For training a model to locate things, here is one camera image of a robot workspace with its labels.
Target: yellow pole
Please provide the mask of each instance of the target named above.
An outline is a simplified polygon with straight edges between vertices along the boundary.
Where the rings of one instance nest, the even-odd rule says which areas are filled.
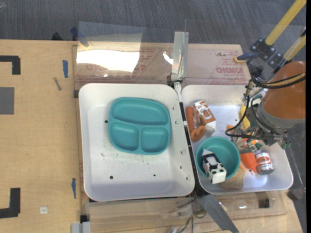
[[[265,39],[265,43],[272,46],[276,39],[283,33],[286,27],[291,23],[298,12],[305,6],[307,0],[296,0],[276,27],[272,30],[269,36]]]
[[[303,46],[306,44],[306,37],[305,34],[302,37],[299,37],[296,42],[286,51],[283,58],[287,61],[292,60],[292,58],[303,48]]]

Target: gray floor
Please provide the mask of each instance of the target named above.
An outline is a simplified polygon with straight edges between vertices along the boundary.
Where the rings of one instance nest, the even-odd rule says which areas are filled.
[[[271,30],[295,0],[0,0],[0,39],[50,40],[55,32],[72,40],[79,21],[190,33],[190,43],[240,44],[244,52]],[[274,47],[284,53],[306,26],[306,6]],[[167,41],[164,34],[150,41]],[[293,60],[306,60],[303,47]],[[264,66],[268,78],[273,69]],[[306,223],[305,124],[289,130],[295,176],[292,197],[304,232]]]

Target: food can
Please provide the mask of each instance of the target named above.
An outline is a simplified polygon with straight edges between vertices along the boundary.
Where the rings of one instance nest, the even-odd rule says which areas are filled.
[[[269,174],[274,171],[269,153],[260,152],[256,154],[258,174]]]

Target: small white sticker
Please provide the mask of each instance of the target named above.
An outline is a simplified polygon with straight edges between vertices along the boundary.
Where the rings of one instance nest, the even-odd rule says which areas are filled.
[[[47,205],[41,206],[41,207],[40,207],[40,213],[41,213],[41,214],[47,214],[47,213],[49,213],[49,207],[48,207]]]

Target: white tray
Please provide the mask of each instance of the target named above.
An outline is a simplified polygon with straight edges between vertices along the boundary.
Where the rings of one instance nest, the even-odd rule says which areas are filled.
[[[243,85],[188,85],[182,89],[184,107],[191,106],[195,101],[205,100],[216,118],[216,131],[211,136],[223,136],[227,125],[236,125],[239,121],[239,110],[245,93]],[[193,152],[210,135],[205,135],[200,141],[191,142]],[[198,171],[202,188],[211,194],[229,194],[244,192],[259,192],[285,190],[293,184],[293,174],[285,153],[278,143],[270,147],[263,145],[263,150],[269,152],[274,172],[267,175],[246,172],[241,190],[223,189],[219,184],[212,184],[208,178]]]
[[[152,99],[167,107],[171,140],[158,155],[117,150],[109,141],[109,109],[120,97]],[[95,201],[186,196],[194,176],[176,92],[162,84],[89,83],[79,91],[84,187]]]

